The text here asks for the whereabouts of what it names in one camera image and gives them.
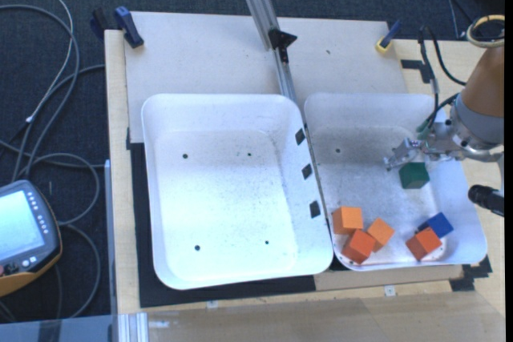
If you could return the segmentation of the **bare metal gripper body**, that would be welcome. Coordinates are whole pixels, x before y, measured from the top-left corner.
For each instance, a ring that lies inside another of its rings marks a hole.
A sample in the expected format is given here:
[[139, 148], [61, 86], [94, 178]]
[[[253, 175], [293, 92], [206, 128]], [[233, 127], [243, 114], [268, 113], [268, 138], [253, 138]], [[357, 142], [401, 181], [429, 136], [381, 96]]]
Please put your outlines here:
[[503, 157], [497, 143], [481, 139], [453, 119], [425, 126], [419, 131], [418, 140], [421, 141], [422, 152], [433, 161], [452, 158], [458, 161], [498, 162]]

